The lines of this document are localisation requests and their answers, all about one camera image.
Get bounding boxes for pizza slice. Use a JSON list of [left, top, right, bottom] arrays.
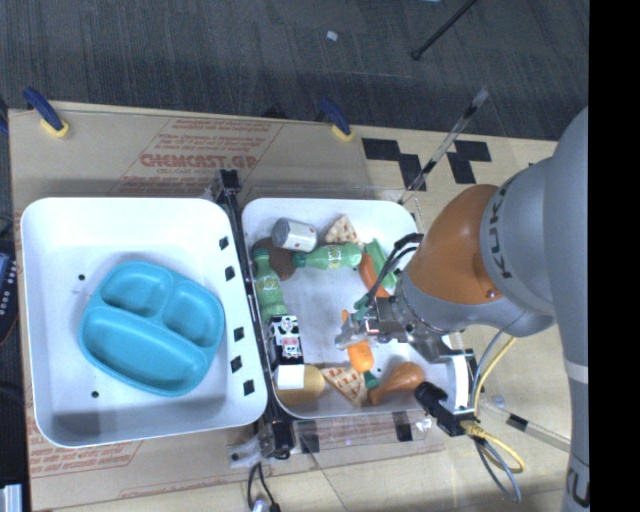
[[324, 214, 365, 247], [319, 364, 371, 408]]

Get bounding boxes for white plastic tray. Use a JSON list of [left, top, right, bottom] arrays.
[[241, 197, 437, 420], [19, 196, 269, 449]]

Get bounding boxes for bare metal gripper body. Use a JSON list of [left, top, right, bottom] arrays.
[[367, 296, 419, 347]]

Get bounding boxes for black and white carton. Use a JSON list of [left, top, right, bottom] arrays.
[[267, 314, 305, 367]]

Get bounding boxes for orange carrot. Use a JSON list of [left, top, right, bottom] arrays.
[[340, 309, 382, 391]]

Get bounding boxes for tan bread with white end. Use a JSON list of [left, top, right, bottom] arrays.
[[273, 363, 327, 408]]

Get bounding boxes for brown chicken drumstick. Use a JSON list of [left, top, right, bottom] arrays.
[[367, 360, 427, 407]]

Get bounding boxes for brown biscuit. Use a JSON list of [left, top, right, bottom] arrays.
[[250, 237, 298, 282]]

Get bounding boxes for green bottle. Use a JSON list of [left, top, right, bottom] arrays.
[[251, 248, 289, 322], [291, 242, 364, 272]]

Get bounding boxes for black block with thin wires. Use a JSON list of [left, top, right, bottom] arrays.
[[217, 168, 242, 197], [258, 418, 297, 459]]

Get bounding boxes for orange sausage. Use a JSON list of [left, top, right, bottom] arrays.
[[358, 252, 392, 300]]

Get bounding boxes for brown cardboard board, red print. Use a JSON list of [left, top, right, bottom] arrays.
[[7, 99, 572, 512]]

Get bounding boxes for blue divided plate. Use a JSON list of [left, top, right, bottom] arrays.
[[77, 259, 227, 399]]

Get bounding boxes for green packet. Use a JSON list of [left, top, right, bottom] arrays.
[[363, 238, 400, 291]]

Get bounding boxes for grey and white can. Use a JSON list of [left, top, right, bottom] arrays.
[[271, 217, 319, 253]]

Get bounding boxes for black cylinder on white bracket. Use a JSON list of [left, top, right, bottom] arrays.
[[413, 349, 479, 439]]

